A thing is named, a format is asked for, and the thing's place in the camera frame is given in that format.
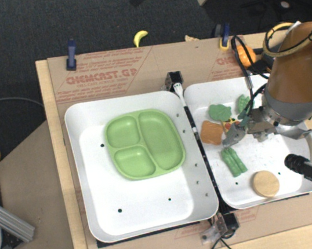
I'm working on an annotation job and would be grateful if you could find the tan round biscuit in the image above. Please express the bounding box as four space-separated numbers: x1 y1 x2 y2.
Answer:
249 167 282 201

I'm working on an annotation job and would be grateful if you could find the black block with thin wires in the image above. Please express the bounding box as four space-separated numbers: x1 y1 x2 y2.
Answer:
198 210 243 246
161 69 186 93

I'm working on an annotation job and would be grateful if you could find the orange bread slice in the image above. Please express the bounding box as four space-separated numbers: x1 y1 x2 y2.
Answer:
197 118 227 148

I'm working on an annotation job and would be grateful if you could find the yellow banana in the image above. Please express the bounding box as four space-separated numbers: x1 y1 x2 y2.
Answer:
132 29 151 49

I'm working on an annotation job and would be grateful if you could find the brown cardboard board red print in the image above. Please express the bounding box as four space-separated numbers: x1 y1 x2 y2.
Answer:
46 18 312 249

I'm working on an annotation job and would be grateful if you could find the beige toy piece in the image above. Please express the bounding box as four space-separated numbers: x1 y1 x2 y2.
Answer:
184 33 199 44

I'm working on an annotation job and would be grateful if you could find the green broccoli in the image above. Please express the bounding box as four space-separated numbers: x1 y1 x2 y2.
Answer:
206 101 234 124

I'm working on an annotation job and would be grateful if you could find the green asparagus bunch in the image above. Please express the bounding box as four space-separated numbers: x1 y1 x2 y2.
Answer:
219 144 250 180

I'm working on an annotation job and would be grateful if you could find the black cylinder on white bracket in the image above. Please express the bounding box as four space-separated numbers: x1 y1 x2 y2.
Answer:
279 129 312 188

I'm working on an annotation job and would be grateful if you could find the green divided plate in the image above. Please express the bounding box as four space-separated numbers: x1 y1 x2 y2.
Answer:
101 104 190 185

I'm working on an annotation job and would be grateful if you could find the orange pumpkin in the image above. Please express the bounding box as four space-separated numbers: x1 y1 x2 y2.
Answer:
232 42 259 69

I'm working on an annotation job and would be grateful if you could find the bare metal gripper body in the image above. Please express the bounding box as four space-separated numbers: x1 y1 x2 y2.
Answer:
241 102 289 145

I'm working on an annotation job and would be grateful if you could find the white plastic tray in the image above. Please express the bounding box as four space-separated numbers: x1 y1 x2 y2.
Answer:
181 64 312 216
61 83 224 248

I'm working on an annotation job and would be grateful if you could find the green pea pod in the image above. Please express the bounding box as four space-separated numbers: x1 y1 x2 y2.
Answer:
234 92 256 115

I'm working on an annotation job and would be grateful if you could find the thin black and white rod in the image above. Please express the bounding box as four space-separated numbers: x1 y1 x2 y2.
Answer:
172 79 227 219

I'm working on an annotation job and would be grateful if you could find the pizza slice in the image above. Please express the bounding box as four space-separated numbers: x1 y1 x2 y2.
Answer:
220 116 242 134

